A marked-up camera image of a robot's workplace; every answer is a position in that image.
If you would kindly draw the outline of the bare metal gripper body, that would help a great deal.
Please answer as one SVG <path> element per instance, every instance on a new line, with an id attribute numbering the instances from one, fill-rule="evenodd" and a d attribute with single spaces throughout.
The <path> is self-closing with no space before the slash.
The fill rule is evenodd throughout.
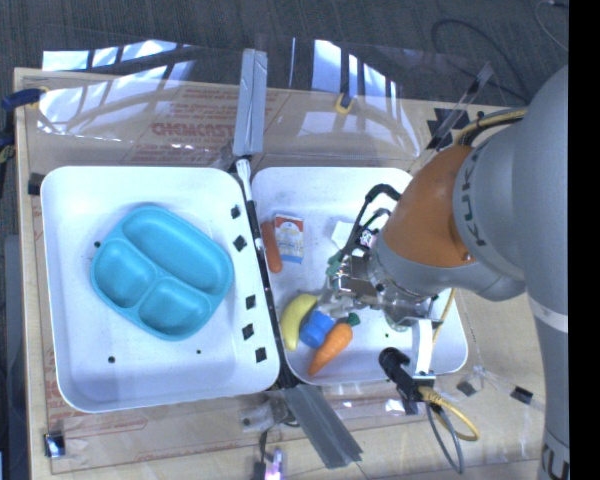
<path id="1" fill-rule="evenodd" d="M 341 301 L 345 307 L 383 312 L 394 329 L 431 317 L 434 297 L 404 288 L 370 254 L 338 252 L 332 256 L 328 262 L 328 288 L 333 293 L 331 299 Z"/>

